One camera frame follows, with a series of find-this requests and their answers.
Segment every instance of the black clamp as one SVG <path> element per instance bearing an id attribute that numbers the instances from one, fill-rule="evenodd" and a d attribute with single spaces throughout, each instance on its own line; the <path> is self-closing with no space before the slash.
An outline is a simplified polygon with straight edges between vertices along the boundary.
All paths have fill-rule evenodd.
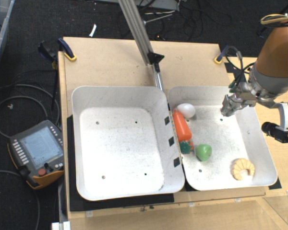
<path id="1" fill-rule="evenodd" d="M 147 56 L 149 59 L 149 63 L 154 65 L 156 72 L 159 73 L 160 72 L 159 62 L 164 58 L 164 56 L 153 52 L 149 52 Z"/>

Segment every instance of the green ball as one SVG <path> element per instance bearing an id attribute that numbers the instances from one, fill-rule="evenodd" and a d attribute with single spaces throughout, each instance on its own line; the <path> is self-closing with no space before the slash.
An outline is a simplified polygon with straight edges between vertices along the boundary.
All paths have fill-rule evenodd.
<path id="1" fill-rule="evenodd" d="M 207 144 L 200 144 L 196 147 L 195 153 L 200 161 L 207 161 L 212 154 L 212 147 Z"/>

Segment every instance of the wooden table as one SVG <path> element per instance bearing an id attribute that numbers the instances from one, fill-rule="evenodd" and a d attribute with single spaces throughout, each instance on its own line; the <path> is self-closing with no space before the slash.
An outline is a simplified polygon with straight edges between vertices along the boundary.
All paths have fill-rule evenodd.
<path id="1" fill-rule="evenodd" d="M 64 144 L 66 119 L 72 115 L 72 91 L 91 86 L 153 86 L 150 68 L 145 66 L 133 40 L 72 38 L 64 40 L 77 56 L 70 62 L 59 52 L 61 117 Z M 216 65 L 217 44 L 152 42 L 155 52 L 165 55 L 161 74 L 165 94 L 175 86 L 228 86 L 232 74 L 225 65 Z M 255 58 L 245 58 L 244 64 Z M 288 93 L 279 98 L 288 102 Z M 262 124 L 279 123 L 277 110 L 257 105 Z M 266 141 L 282 185 L 281 189 L 248 187 L 174 194 L 175 202 L 153 207 L 127 207 L 71 212 L 67 217 L 73 229 L 288 229 L 288 144 L 271 137 Z M 68 156 L 65 155 L 65 189 L 69 195 Z"/>

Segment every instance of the white egg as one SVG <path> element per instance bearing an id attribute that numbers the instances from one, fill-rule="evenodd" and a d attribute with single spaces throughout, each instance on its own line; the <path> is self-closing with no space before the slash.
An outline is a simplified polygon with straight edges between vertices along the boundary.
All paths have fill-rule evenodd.
<path id="1" fill-rule="evenodd" d="M 185 118 L 191 118 L 195 115 L 194 106 L 188 103 L 178 105 L 177 110 L 181 112 Z"/>

